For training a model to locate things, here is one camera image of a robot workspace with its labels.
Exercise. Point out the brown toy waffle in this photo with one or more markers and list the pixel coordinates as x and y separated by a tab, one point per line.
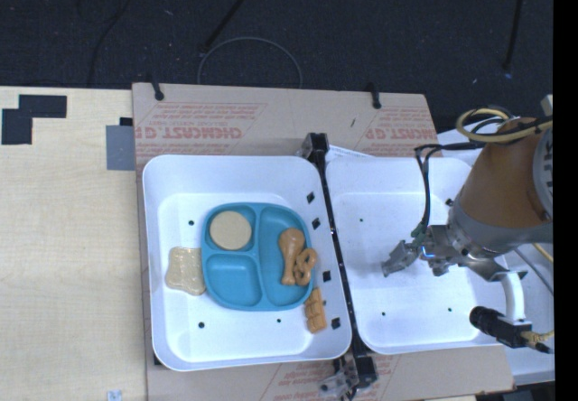
316	313

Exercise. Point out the brown cardboard board red print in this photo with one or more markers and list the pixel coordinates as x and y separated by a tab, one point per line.
280	119

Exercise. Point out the brown toy pretzel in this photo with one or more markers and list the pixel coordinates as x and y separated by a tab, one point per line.
308	260

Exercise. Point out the white paper sheet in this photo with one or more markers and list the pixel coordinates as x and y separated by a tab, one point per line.
347	152

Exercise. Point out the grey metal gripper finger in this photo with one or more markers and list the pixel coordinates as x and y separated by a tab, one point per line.
441	268
399	257

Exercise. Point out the black cylinder on white bracket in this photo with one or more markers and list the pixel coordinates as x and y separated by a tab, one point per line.
496	327

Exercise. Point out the round beige biscuit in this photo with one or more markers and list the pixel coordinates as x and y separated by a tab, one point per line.
230	230

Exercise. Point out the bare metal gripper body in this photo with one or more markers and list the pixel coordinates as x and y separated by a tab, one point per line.
442	245

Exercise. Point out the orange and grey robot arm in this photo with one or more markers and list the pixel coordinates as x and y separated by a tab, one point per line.
501	182

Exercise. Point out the white plastic tray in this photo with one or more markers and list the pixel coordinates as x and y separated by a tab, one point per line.
406	327
244	345

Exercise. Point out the brown toy chicken drumstick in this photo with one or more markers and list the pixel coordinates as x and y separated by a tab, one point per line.
290	250

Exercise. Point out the thin black rod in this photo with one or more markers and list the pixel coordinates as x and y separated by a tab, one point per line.
336	245

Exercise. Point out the beige toy bread slice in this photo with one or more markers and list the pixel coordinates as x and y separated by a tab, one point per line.
184	270

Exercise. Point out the blue divided plate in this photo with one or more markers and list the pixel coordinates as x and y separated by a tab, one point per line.
232	277

